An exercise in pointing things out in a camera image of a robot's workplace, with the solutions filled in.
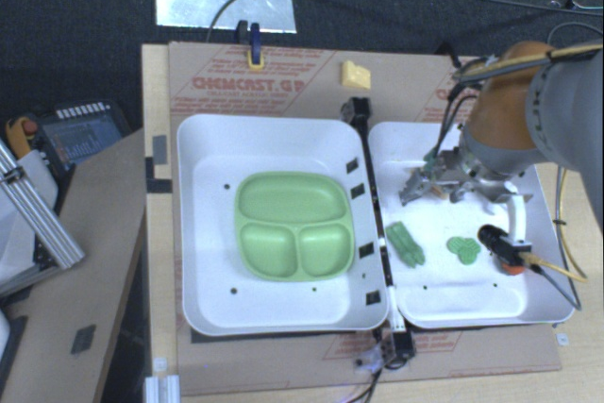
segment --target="white bracket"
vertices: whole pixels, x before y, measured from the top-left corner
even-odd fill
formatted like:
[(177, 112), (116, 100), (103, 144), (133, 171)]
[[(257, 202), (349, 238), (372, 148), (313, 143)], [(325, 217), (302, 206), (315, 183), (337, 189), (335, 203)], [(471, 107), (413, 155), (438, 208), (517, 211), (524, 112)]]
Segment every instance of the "white bracket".
[(144, 403), (180, 403), (180, 378), (148, 377), (144, 380)]
[[(386, 249), (388, 249), (385, 237), (380, 237), (378, 242), (380, 248), (386, 247)], [(396, 287), (394, 285), (391, 285), (388, 286), (386, 289), (388, 291), (388, 322), (390, 323), (390, 327), (394, 332), (405, 332), (407, 330), (407, 327), (405, 326), (405, 320), (403, 319), (403, 316), (401, 315), (400, 310), (398, 309), (398, 305), (396, 304)]]
[(524, 241), (527, 237), (527, 209), (523, 195), (512, 195), (507, 202), (510, 216), (509, 237), (512, 243)]
[(0, 189), (31, 225), (61, 269), (84, 258), (84, 252), (48, 207), (12, 153), (0, 140)]

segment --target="yellow wire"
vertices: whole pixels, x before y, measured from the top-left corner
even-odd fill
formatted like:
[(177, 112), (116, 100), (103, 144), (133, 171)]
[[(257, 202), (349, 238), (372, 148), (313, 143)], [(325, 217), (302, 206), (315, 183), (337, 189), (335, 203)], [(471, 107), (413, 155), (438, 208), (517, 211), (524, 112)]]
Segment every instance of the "yellow wire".
[[(561, 184), (560, 184), (560, 206), (559, 206), (559, 209), (558, 209), (560, 220), (564, 220), (564, 217), (562, 215), (562, 201), (564, 200), (564, 188), (566, 187), (566, 175), (567, 174), (568, 174), (568, 170), (566, 170), (566, 168), (563, 168), (562, 169), (562, 181), (561, 181)], [(562, 239), (562, 246), (564, 247), (564, 252), (566, 252), (566, 256), (570, 260), (570, 263), (573, 265), (573, 267), (575, 267), (575, 270), (577, 272), (579, 272), (579, 274), (582, 277), (584, 277), (585, 279), (587, 279), (587, 276), (581, 270), (581, 268), (579, 267), (579, 264), (575, 261), (575, 258), (570, 253), (570, 247), (568, 246), (568, 241), (566, 241), (566, 236), (564, 235), (564, 227), (563, 227), (563, 225), (560, 225), (560, 237)]]
[(462, 77), (465, 76), (476, 76), (476, 75), (485, 75), (491, 73), (492, 71), (497, 71), (502, 68), (515, 66), (517, 64), (524, 64), (525, 62), (533, 62), (535, 60), (541, 59), (559, 59), (565, 58), (568, 56), (576, 56), (577, 54), (585, 54), (588, 52), (596, 51), (602, 49), (603, 44), (590, 44), (590, 45), (580, 45), (575, 47), (564, 47), (563, 49), (554, 49), (549, 51), (548, 53), (543, 54), (533, 54), (531, 56), (523, 56), (522, 58), (514, 58), (514, 59), (506, 59), (500, 60), (498, 62), (494, 62), (493, 64), (489, 64), (488, 66), (477, 67), (468, 71), (467, 73), (463, 73)]
[(537, 257), (535, 254), (531, 254), (530, 252), (518, 252), (518, 255), (528, 265), (543, 265), (544, 267), (549, 267), (550, 269), (556, 272), (560, 272), (561, 274), (564, 274), (565, 276), (570, 277), (576, 280), (577, 282), (587, 282), (587, 278), (577, 276), (572, 272), (568, 272), (566, 269), (562, 269), (560, 266), (548, 262), (547, 260), (543, 260), (540, 257)]

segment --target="electronic device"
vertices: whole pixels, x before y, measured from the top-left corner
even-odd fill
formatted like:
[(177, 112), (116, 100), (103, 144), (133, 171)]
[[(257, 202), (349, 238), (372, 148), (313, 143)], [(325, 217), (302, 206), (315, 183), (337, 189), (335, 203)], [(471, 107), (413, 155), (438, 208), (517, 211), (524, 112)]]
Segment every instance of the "electronic device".
[(17, 159), (37, 149), (61, 179), (74, 165), (124, 138), (130, 128), (117, 104), (101, 99), (59, 104), (42, 115), (26, 113), (9, 120), (6, 132)]

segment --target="black clamp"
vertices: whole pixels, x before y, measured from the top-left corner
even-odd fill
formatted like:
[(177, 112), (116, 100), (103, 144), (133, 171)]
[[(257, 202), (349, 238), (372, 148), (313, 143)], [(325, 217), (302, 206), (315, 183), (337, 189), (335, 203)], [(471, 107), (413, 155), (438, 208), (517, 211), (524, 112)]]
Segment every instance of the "black clamp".
[(247, 51), (247, 65), (253, 71), (264, 68), (264, 56), (262, 55), (260, 42), (260, 24), (252, 23), (247, 30), (247, 21), (239, 21), (235, 30), (235, 42), (238, 44), (249, 44)]
[(0, 176), (0, 183), (6, 183), (7, 185), (10, 185), (15, 181), (20, 180), (24, 176), (25, 170), (23, 169), (23, 166), (16, 166), (12, 170), (7, 171), (6, 173)]

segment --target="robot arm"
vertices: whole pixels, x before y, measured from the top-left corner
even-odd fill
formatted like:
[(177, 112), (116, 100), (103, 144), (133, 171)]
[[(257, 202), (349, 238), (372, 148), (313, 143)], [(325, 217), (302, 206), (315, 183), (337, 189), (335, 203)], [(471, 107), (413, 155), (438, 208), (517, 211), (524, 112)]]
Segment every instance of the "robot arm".
[(602, 46), (586, 49), (552, 60), (556, 51), (547, 44), (513, 46), (501, 59), (504, 65), (535, 59), (534, 66), (510, 69), (481, 86), (459, 146), (439, 152), (437, 143), (401, 192), (403, 205), (432, 188), (453, 203), (468, 190), (503, 203), (515, 194), (510, 178), (550, 160), (580, 172), (601, 229)]

